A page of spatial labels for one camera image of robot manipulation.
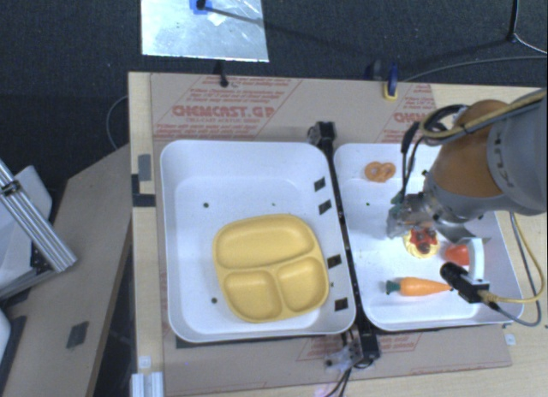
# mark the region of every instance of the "blue clamp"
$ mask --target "blue clamp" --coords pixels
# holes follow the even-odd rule
[[[397,100],[397,65],[393,62],[388,72],[388,80],[384,84],[383,96],[387,100]]]
[[[203,9],[199,9],[198,6],[196,6],[197,2],[198,0],[188,0],[190,9],[194,12],[195,15],[207,15],[207,10],[213,9],[213,3],[211,2],[211,0],[205,0],[205,7]]]

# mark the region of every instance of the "yellow cable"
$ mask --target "yellow cable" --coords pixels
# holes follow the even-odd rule
[[[419,130],[428,139],[445,139],[452,135],[466,132],[468,128],[475,127],[476,125],[479,125],[480,123],[483,123],[484,121],[488,121],[494,117],[503,116],[504,114],[507,114],[510,111],[518,110],[519,108],[523,108],[524,106],[527,106],[529,104],[534,104],[535,102],[538,102],[539,100],[541,100],[545,95],[546,95],[546,90],[538,90],[536,92],[523,96],[519,99],[516,99],[508,107],[502,108],[500,110],[492,111],[481,117],[478,117],[475,120],[468,121],[466,124],[462,126],[453,127],[451,129],[447,129],[446,131],[441,131],[441,132],[434,132],[425,128],[425,121],[429,121],[431,117],[438,112],[438,110],[434,110],[432,113],[426,116],[425,119],[423,119],[423,121],[419,125]]]
[[[506,298],[506,297],[499,297],[495,293],[491,293],[489,291],[478,291],[478,295],[486,302],[486,303],[534,303],[537,301],[542,293],[545,290],[545,275],[542,272],[542,268],[540,267],[540,264],[538,260],[533,255],[533,252],[531,251],[531,248],[529,247],[529,244],[527,243],[527,239],[525,238],[525,235],[523,234],[523,231],[521,230],[521,226],[517,221],[517,218],[515,219],[515,226],[517,227],[517,231],[521,236],[521,240],[523,242],[523,245],[525,246],[525,249],[527,250],[527,253],[529,254],[529,257],[533,260],[534,266],[539,272],[540,275],[540,289],[539,292],[531,298],[525,298],[525,299],[516,299],[516,298]]]

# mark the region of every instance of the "blue tape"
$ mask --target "blue tape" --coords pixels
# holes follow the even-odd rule
[[[197,2],[198,0],[188,0],[190,9],[194,12],[195,15],[207,15],[207,9],[213,9],[213,3],[211,2],[211,0],[205,0],[204,9],[198,9],[198,7],[196,6]]]

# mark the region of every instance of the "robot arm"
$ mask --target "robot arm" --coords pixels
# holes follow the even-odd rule
[[[507,105],[478,102],[460,114],[452,129],[433,130],[449,107],[428,116],[420,131],[429,145],[442,145],[426,174],[423,192],[396,195],[387,233],[413,226],[440,231],[452,241],[470,236],[464,223],[487,211],[524,215],[546,211],[546,91]]]

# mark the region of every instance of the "yellow plate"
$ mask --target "yellow plate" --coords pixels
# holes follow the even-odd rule
[[[313,231],[299,217],[250,217],[213,241],[217,278],[230,309],[250,323],[308,313],[327,299],[329,280]]]

